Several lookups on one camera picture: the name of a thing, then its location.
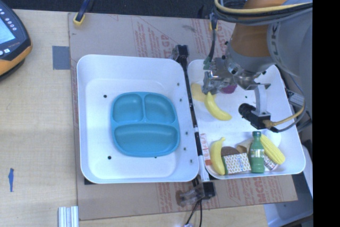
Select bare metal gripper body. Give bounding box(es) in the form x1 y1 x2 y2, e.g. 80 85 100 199
203 57 263 91

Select purple grapes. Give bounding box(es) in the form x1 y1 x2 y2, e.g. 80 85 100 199
220 83 238 95

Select yellow banana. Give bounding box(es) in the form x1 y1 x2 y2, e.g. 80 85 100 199
205 91 233 122
209 137 227 176

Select thin black and white rod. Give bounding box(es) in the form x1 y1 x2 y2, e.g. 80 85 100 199
181 57 210 182

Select white plastic tray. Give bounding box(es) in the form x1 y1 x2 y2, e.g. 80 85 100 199
187 59 307 180
76 54 200 184

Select red and white packet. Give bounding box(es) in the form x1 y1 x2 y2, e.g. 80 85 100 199
199 133 213 167

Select beige bread piece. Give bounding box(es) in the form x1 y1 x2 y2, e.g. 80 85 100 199
236 139 253 154

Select brown round biscuit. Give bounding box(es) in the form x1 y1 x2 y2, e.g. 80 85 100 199
220 146 241 157

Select yellow patterned carton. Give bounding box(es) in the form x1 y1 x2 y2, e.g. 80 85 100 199
222 153 252 175

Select green bottle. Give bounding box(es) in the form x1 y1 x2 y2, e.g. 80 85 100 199
249 131 266 174

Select blue divided plate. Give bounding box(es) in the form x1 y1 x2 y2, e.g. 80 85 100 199
110 91 181 158

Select yellow corn cob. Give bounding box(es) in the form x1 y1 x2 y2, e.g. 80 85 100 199
259 133 286 166

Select white carton with red print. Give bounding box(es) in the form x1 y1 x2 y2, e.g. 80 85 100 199
262 155 279 172

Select brown cardboard board red print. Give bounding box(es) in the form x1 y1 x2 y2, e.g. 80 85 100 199
67 12 299 221

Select black block with thin wires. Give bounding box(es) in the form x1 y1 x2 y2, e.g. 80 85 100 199
202 181 216 199
172 44 190 62

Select black cylinder on white bracket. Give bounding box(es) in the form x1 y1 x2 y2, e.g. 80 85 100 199
238 83 272 130

